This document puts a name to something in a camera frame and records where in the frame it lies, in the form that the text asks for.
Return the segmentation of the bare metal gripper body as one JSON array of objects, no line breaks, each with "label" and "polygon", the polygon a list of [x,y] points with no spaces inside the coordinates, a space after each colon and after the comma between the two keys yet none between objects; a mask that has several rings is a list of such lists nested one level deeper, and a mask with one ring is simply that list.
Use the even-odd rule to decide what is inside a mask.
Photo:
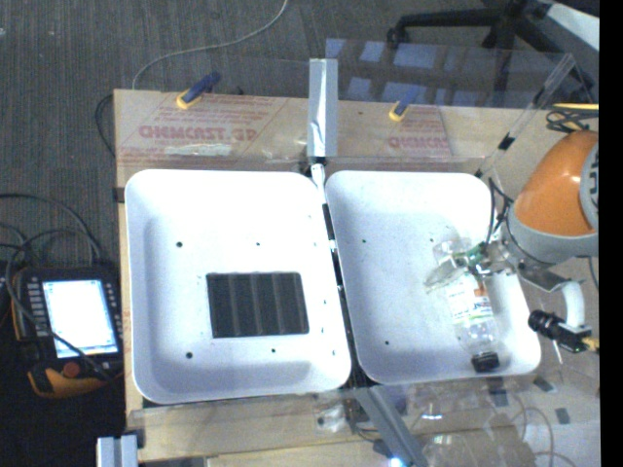
[{"label": "bare metal gripper body", "polygon": [[516,272],[529,259],[528,253],[511,238],[481,242],[479,252],[481,253],[479,273],[484,276],[500,272]]}]

